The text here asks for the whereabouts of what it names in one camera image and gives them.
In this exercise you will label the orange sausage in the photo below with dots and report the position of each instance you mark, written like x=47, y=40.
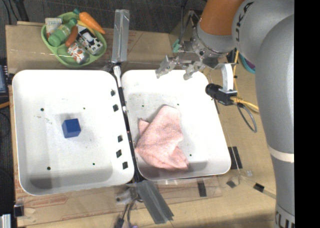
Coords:
x=72, y=36

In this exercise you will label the black and white carton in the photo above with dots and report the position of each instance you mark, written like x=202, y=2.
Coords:
x=91, y=42

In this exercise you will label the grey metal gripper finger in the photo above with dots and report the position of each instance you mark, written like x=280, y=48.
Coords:
x=165, y=66
x=191, y=71

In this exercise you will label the white packet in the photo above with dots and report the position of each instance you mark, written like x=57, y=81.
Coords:
x=52, y=25

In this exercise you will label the white can with orange print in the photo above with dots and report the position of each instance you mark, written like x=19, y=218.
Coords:
x=78, y=53

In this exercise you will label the brown cardboard board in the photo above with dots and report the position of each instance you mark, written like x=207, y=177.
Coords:
x=30, y=46

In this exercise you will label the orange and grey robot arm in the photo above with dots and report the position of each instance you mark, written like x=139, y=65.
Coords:
x=272, y=59

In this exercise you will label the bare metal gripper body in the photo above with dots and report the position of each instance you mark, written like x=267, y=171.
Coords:
x=190, y=52

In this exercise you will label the white plastic tray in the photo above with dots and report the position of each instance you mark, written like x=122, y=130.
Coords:
x=70, y=156
x=200, y=126

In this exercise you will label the pink cloth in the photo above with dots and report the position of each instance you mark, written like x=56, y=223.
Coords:
x=162, y=136

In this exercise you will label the green bottle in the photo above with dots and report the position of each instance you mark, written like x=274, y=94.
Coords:
x=58, y=35

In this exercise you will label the orange carrot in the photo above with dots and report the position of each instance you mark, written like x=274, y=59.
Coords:
x=91, y=21

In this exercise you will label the black cylinder on white bracket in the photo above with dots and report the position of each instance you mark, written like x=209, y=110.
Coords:
x=220, y=94

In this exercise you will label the blue cube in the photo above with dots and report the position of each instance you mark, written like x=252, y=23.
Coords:
x=71, y=128

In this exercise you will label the yellow banana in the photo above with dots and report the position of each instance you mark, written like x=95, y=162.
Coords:
x=85, y=26

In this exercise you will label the green divided plate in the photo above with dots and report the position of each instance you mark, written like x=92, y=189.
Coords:
x=62, y=57

